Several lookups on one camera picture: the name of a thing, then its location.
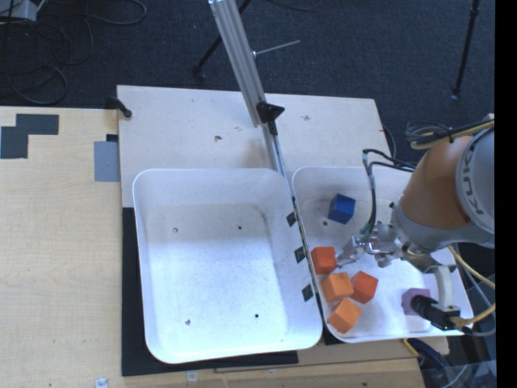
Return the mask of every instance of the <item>orange cube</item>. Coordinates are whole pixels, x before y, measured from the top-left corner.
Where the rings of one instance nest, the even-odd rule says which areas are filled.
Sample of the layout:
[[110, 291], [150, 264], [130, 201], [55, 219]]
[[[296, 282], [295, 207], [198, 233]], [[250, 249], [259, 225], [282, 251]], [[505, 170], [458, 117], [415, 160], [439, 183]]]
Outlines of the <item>orange cube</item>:
[[317, 275], [328, 275], [338, 266], [336, 251], [333, 247], [315, 247], [310, 252], [310, 257]]
[[357, 322], [363, 310], [349, 298], [344, 298], [332, 310], [327, 322], [341, 333], [348, 332]]
[[322, 280], [322, 291], [327, 302], [336, 302], [354, 293], [348, 273], [334, 273]]
[[379, 279], [359, 270], [351, 278], [351, 281], [354, 285], [354, 293], [351, 295], [352, 299], [360, 303], [366, 303], [373, 299]]

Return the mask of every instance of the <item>robotic arm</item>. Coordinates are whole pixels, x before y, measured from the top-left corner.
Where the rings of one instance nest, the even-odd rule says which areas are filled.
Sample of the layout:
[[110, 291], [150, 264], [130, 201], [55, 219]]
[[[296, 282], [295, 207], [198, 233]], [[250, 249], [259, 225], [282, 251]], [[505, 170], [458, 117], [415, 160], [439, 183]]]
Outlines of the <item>robotic arm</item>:
[[364, 252], [380, 267], [404, 259], [422, 273], [435, 274], [439, 300], [416, 296], [412, 308], [448, 330], [460, 316], [454, 306], [451, 272], [432, 257], [453, 243], [494, 248], [494, 126], [475, 136], [437, 141], [424, 154], [398, 202], [389, 224], [377, 223], [361, 238], [352, 237], [338, 261], [349, 263]]

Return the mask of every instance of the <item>purple cube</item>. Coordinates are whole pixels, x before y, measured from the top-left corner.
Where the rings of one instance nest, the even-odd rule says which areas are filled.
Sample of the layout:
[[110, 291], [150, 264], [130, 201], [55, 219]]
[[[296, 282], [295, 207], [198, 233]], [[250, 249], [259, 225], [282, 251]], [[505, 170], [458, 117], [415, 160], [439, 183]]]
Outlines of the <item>purple cube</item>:
[[402, 294], [402, 308], [404, 309], [404, 314], [418, 314], [411, 309], [411, 299], [418, 294], [431, 297], [431, 291], [429, 289], [410, 288], [406, 290]]
[[347, 224], [354, 215], [355, 200], [353, 198], [336, 194], [329, 207], [328, 218], [338, 223]]

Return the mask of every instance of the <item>black mat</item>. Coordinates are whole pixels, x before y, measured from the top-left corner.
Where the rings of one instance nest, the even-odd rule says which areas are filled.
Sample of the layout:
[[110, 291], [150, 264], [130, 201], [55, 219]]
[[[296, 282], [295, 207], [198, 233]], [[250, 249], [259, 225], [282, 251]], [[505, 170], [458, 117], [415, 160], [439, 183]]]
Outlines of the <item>black mat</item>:
[[296, 351], [234, 356], [179, 365], [166, 364], [157, 360], [145, 344], [137, 228], [133, 208], [122, 209], [122, 226], [122, 376], [129, 377], [193, 369], [298, 363]]

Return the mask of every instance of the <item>black tripod leg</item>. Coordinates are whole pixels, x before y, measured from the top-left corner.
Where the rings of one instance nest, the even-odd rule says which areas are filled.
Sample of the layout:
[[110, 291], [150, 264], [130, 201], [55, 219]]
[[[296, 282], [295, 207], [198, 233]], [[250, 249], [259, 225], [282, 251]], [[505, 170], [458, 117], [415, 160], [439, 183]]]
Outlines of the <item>black tripod leg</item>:
[[467, 64], [467, 56], [469, 55], [470, 48], [470, 40], [472, 39], [472, 32], [474, 29], [474, 22], [476, 20], [476, 16], [478, 13], [479, 0], [473, 0], [472, 7], [470, 8], [470, 20], [469, 20], [469, 28], [467, 29], [467, 37], [465, 38], [465, 43], [463, 47], [463, 56], [461, 57], [460, 63], [460, 71], [458, 72], [458, 78], [456, 79], [456, 85], [452, 88], [452, 98], [454, 100], [458, 99], [458, 94], [460, 93], [461, 81], [463, 80], [463, 73], [465, 70], [465, 65]]
[[[242, 5], [239, 7], [239, 14], [242, 14], [242, 12], [248, 7], [248, 5], [251, 3], [251, 0], [245, 0]], [[194, 67], [194, 75], [197, 78], [205, 78], [205, 75], [203, 73], [203, 65], [206, 63], [206, 61], [212, 56], [212, 54], [217, 49], [217, 46], [221, 43], [222, 39], [221, 36], [217, 37], [216, 41], [213, 42], [212, 46], [208, 49], [208, 51], [204, 54], [204, 56], [201, 58], [199, 63]]]

